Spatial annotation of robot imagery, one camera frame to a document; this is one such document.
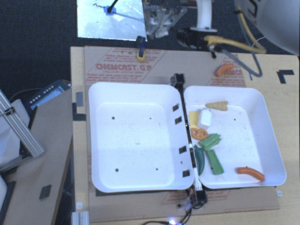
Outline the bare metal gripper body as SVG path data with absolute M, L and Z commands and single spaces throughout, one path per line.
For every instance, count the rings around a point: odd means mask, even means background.
M 144 19 L 147 23 L 179 20 L 189 8 L 196 8 L 196 0 L 143 0 Z

